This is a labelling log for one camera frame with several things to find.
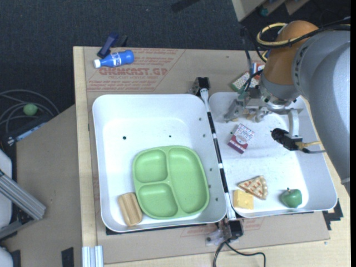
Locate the brown cardboard board, red print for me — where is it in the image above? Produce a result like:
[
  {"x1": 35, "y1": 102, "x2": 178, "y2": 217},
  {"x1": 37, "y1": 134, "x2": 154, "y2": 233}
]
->
[{"x1": 83, "y1": 47, "x2": 330, "y2": 264}]

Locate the white plastic tray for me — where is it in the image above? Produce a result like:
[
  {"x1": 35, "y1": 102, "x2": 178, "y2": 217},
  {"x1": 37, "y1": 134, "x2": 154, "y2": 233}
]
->
[
  {"x1": 92, "y1": 93, "x2": 228, "y2": 233},
  {"x1": 208, "y1": 91, "x2": 338, "y2": 219}
]

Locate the green apple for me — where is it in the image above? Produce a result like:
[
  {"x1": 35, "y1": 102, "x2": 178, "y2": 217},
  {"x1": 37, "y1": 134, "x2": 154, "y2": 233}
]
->
[{"x1": 279, "y1": 188, "x2": 303, "y2": 209}]

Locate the small green and white carton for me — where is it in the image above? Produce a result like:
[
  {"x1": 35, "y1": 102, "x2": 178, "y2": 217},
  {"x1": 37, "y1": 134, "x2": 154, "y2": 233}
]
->
[{"x1": 230, "y1": 62, "x2": 266, "y2": 92}]

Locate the blue bottle with white cap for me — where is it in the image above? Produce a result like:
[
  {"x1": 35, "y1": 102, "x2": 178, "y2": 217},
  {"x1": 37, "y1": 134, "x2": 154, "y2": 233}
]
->
[{"x1": 93, "y1": 50, "x2": 135, "y2": 69}]

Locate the thin black and white rod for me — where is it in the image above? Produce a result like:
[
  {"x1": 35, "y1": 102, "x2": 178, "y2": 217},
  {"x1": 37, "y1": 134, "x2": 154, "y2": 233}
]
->
[{"x1": 200, "y1": 88, "x2": 237, "y2": 220}]

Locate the black cylinder on white bracket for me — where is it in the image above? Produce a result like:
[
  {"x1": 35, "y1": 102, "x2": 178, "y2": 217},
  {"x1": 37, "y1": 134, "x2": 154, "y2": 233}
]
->
[{"x1": 271, "y1": 108, "x2": 304, "y2": 151}]

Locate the yellow cheese block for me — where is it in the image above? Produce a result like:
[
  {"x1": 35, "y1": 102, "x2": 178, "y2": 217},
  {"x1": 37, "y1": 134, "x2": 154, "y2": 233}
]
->
[{"x1": 233, "y1": 189, "x2": 255, "y2": 211}]

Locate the green divided plate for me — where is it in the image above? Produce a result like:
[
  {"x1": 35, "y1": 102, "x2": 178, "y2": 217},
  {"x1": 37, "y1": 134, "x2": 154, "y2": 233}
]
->
[{"x1": 132, "y1": 145, "x2": 210, "y2": 220}]

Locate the tan bread bun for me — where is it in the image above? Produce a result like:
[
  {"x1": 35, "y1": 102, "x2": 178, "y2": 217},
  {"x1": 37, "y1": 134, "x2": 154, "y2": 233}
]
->
[{"x1": 117, "y1": 192, "x2": 144, "y2": 227}]

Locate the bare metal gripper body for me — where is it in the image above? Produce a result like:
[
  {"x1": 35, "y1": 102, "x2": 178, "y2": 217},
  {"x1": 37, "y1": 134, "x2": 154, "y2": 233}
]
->
[{"x1": 235, "y1": 87, "x2": 298, "y2": 113}]

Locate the toy pizza slice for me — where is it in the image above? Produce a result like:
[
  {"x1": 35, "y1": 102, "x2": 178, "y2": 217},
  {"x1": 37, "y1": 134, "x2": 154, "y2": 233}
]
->
[{"x1": 237, "y1": 175, "x2": 269, "y2": 201}]

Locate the green ball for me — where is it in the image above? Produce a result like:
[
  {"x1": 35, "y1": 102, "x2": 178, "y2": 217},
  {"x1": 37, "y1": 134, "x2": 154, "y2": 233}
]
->
[{"x1": 23, "y1": 103, "x2": 38, "y2": 116}]

